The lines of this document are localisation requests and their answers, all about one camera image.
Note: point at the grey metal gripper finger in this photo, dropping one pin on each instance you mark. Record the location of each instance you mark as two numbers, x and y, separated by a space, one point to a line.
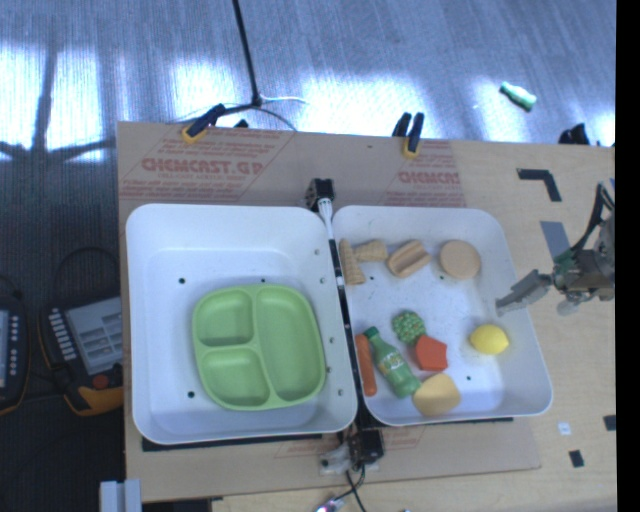
530 280
520 299

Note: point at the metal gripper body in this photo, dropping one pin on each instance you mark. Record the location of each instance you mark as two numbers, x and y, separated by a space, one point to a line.
585 275

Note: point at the yellow lemon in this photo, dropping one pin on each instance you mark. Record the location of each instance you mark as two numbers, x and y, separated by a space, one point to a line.
489 340

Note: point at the white plastic tray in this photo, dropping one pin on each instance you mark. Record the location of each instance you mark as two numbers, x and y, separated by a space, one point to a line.
165 240
460 300

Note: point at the round tan biscuit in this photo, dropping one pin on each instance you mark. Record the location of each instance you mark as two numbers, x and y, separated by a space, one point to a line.
460 260

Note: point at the orange pentagon block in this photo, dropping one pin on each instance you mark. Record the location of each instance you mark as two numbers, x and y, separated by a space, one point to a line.
431 354

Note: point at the tan hot dog bun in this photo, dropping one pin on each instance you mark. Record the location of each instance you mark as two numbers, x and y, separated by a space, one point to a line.
407 259

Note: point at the yellow rounded potato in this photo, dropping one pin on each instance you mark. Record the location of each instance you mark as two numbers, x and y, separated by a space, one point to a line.
436 395

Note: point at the green bottle with yellow label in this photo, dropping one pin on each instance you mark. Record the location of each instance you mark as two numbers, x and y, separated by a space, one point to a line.
395 365

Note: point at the tan waffle piece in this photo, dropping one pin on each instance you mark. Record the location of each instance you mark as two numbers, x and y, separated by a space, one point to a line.
372 251

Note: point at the orange carrot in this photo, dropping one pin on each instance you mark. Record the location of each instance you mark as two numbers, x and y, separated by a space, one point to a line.
366 365

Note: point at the thin black and white rod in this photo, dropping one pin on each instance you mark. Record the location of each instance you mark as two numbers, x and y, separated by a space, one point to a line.
345 300

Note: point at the small pale green bottle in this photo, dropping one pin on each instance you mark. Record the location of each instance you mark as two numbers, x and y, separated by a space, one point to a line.
518 96

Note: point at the green divided plate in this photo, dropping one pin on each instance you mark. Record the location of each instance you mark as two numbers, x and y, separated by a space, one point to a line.
287 345

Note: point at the brown cardboard board red print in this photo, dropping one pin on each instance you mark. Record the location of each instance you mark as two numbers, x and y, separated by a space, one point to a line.
240 160

